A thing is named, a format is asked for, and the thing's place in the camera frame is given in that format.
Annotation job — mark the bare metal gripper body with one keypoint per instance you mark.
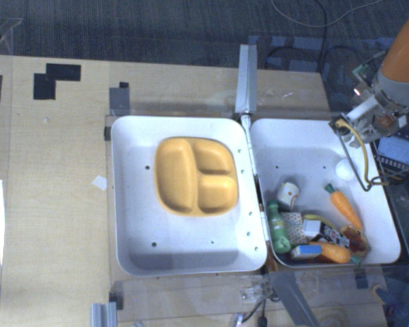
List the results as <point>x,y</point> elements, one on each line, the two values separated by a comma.
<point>388,121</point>

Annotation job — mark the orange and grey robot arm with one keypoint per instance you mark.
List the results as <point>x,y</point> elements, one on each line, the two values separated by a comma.
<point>400,56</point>

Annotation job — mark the white egg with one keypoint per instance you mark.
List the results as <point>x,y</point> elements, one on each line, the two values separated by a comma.
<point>344,169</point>

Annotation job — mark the white plastic tray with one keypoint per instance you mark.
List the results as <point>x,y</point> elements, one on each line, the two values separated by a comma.
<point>191,244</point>
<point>303,148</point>

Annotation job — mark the orange carrot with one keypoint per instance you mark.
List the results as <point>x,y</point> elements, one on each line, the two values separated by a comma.
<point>344,206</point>
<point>334,251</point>

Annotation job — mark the yellow banana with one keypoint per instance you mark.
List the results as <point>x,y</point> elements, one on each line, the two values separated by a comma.
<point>318,218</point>

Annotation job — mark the white and yellow can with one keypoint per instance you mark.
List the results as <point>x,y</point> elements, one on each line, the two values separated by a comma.
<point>288,193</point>

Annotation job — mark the brown and red pizza slice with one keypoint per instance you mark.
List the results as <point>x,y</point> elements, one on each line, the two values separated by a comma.
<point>356,240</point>

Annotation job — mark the black printed packet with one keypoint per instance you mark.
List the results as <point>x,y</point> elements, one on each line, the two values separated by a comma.
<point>334,236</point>

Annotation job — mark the white cube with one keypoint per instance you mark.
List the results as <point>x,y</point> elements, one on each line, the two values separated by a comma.
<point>311,228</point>

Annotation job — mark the yellow dotted white packet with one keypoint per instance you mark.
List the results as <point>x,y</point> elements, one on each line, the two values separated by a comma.
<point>294,230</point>

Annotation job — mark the blue and white carton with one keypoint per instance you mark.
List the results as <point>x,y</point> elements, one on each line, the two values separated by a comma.
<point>306,251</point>

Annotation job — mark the green bottle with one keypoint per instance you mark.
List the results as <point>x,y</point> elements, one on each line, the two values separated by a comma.
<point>278,230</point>

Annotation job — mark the orange divided plate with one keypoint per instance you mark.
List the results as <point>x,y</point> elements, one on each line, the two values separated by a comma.
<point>177,175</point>

